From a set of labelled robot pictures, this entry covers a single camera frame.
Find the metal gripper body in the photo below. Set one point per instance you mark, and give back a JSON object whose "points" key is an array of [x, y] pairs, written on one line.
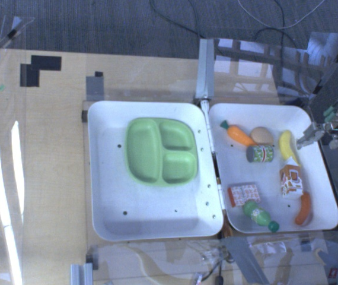
{"points": [[328, 128]]}

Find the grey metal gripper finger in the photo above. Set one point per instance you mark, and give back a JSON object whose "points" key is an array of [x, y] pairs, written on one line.
{"points": [[305, 142], [313, 130]]}

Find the yellow banana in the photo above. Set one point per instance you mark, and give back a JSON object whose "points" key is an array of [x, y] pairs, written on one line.
{"points": [[285, 145]]}

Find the orange and white carton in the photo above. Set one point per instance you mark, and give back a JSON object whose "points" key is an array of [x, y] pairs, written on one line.
{"points": [[290, 180]]}

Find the beige round bread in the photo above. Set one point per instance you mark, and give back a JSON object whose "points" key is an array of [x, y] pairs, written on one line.
{"points": [[261, 134]]}

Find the green and white can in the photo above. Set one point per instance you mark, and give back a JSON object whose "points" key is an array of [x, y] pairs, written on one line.
{"points": [[260, 153]]}

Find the orange sausage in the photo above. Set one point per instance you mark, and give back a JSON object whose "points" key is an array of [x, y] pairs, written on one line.
{"points": [[304, 208]]}

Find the orange carrot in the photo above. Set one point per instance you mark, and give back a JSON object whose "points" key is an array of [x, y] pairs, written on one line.
{"points": [[238, 135]]}

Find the white plastic tray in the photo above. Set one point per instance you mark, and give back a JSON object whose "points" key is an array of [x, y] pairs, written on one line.
{"points": [[275, 212], [145, 212]]}

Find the orange and white packet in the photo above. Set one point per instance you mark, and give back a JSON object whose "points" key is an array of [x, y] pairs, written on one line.
{"points": [[244, 194]]}

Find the green bottle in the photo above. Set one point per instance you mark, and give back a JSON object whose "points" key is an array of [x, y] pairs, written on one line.
{"points": [[256, 214]]}

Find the thin black and white rod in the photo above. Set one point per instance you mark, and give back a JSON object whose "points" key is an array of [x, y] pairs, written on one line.
{"points": [[205, 109]]}

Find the green divided plate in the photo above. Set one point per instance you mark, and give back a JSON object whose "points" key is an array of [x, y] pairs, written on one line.
{"points": [[140, 150]]}

